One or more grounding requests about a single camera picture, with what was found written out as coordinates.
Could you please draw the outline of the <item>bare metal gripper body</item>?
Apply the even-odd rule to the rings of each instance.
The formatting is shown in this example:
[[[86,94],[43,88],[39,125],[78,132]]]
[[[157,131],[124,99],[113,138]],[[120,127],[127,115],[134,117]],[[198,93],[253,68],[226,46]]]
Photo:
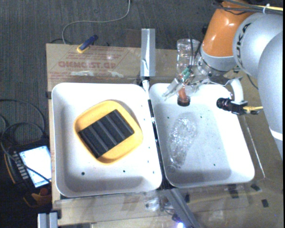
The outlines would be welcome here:
[[[204,64],[203,59],[198,56],[189,57],[189,63],[185,64],[184,70],[180,75],[180,82],[183,84],[208,84],[209,71],[207,70],[207,65]]]

